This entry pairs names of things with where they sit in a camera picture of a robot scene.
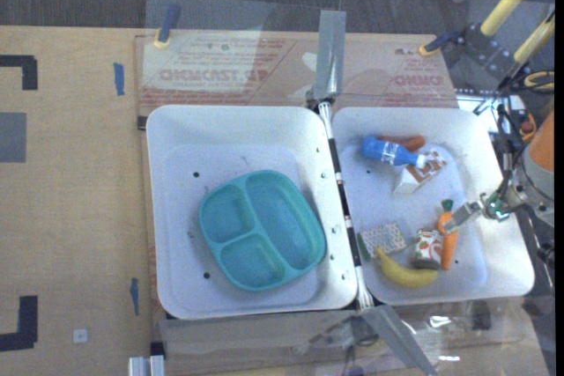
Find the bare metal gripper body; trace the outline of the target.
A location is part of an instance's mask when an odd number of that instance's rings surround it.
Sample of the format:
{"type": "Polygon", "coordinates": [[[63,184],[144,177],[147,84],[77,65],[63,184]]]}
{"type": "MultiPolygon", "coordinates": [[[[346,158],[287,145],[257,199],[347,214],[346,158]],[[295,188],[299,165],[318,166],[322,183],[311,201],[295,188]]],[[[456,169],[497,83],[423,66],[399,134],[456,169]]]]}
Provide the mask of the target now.
{"type": "Polygon", "coordinates": [[[523,210],[526,207],[526,194],[524,186],[507,185],[505,188],[497,188],[491,194],[482,193],[479,196],[482,204],[482,215],[488,219],[505,220],[512,213],[523,210]]]}

